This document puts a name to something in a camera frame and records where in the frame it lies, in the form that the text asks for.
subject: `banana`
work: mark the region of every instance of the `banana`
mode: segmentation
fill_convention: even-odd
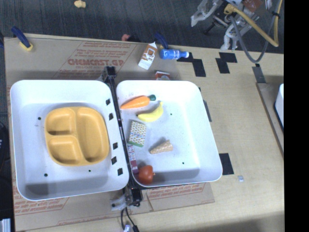
[[[151,113],[139,114],[137,117],[145,122],[153,122],[160,118],[163,114],[163,102],[160,102],[159,106],[154,109]]]

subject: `toy carrot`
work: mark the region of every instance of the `toy carrot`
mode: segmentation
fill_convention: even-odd
[[[142,95],[142,96],[136,97],[128,101],[127,103],[122,104],[120,108],[129,109],[129,108],[143,107],[143,106],[147,106],[150,101],[155,101],[155,100],[156,100],[155,95],[150,95],[150,96]]]

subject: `yellow cable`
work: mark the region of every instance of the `yellow cable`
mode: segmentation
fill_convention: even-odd
[[[283,0],[280,0],[280,4],[278,6],[278,10],[276,13],[279,14],[281,4]],[[249,24],[252,26],[265,40],[267,40],[269,43],[271,43],[274,47],[279,46],[279,40],[278,40],[278,16],[275,18],[274,22],[274,40],[270,38],[256,23],[251,20],[243,11],[240,11],[238,8],[234,7],[232,4],[228,4],[224,9],[224,14],[230,15],[231,13],[236,12],[241,17],[243,17]]]

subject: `red tomato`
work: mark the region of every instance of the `red tomato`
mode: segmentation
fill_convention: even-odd
[[[151,165],[143,166],[139,169],[139,181],[144,184],[148,185],[151,184],[154,177],[154,170]]]

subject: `toy food on dark surface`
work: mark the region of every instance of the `toy food on dark surface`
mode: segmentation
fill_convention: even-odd
[[[150,101],[155,101],[156,97],[155,95],[150,96],[139,96],[136,97],[120,106],[121,109],[130,109],[130,108],[138,108],[138,107],[144,107],[149,104]]]
[[[144,185],[152,183],[154,177],[154,170],[151,165],[146,165],[139,168],[139,181]]]
[[[150,154],[158,154],[158,153],[168,152],[172,150],[173,150],[173,145],[170,143],[169,140],[167,140],[164,143],[160,144],[159,146],[150,150]]]
[[[163,102],[160,102],[159,106],[151,113],[139,114],[137,117],[145,122],[153,122],[159,119],[163,114]]]

